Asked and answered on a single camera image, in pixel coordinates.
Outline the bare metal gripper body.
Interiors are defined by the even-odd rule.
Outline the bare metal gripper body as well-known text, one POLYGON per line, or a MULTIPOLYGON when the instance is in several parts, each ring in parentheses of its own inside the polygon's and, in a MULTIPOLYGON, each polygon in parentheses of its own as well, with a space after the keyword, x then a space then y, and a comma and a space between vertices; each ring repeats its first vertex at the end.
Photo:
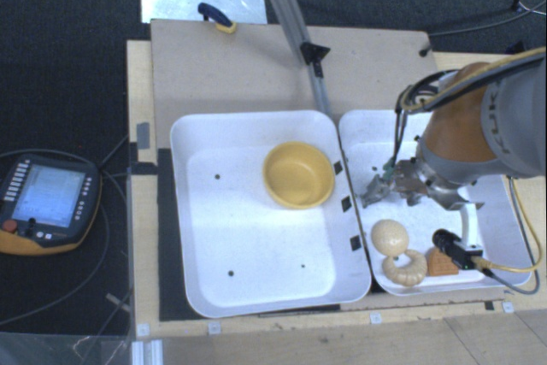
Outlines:
POLYGON ((471 202, 462 197, 460 188, 461 185, 448 181, 419 159, 401 160, 395 167, 394 190, 403 199, 408 190, 424 190, 428 192, 427 198, 449 211, 459 210, 466 205, 481 209, 485 205, 484 202, 471 202))

